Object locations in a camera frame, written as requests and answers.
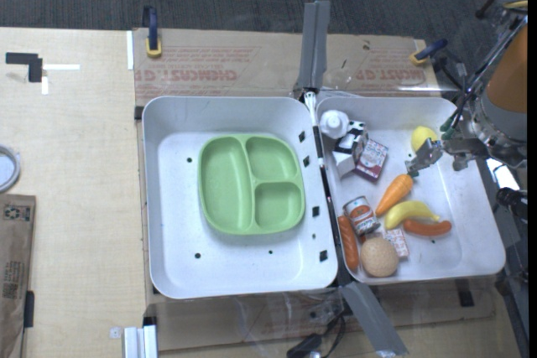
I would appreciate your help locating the thin black and white rod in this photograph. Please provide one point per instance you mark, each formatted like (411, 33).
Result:
(319, 155)

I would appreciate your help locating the orange carrot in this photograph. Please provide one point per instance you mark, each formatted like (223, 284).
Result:
(393, 193)

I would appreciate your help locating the yellow banana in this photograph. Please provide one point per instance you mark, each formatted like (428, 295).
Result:
(407, 212)

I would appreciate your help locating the white plastic bottle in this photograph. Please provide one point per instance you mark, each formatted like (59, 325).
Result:
(333, 123)

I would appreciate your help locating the plain white carton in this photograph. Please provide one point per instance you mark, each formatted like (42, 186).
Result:
(345, 164)

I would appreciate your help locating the green divided plate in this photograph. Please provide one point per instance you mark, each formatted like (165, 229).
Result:
(224, 184)

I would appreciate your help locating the brown cardboard board red print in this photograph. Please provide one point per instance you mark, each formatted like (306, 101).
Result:
(235, 67)

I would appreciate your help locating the black cylinder on white bracket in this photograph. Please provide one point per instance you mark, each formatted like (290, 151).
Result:
(509, 199)

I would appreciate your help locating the brown paper bag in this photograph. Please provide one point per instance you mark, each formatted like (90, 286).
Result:
(14, 264)

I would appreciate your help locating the round tan bread bun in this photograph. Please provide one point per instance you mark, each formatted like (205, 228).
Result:
(379, 257)

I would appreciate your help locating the orange sausage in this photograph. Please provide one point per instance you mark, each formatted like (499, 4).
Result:
(349, 243)
(428, 227)

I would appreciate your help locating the small pink and white packet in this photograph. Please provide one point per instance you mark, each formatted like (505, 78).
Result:
(397, 242)

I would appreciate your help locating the yellow lemon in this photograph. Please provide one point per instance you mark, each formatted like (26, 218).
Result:
(420, 135)

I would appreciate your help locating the black and white carton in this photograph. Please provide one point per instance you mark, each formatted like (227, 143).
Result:
(351, 136)

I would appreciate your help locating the white plastic tray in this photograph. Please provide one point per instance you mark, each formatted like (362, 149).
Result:
(180, 264)
(470, 230)

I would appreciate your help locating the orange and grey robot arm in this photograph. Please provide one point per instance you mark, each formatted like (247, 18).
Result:
(509, 75)

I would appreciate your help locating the red and white can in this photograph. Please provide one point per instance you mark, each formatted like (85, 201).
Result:
(361, 216)

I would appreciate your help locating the red and white carton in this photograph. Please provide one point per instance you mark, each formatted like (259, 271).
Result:
(371, 160)

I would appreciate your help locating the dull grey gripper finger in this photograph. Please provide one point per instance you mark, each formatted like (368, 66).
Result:
(425, 148)
(421, 165)

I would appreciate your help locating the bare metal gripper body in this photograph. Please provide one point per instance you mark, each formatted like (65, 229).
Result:
(470, 146)

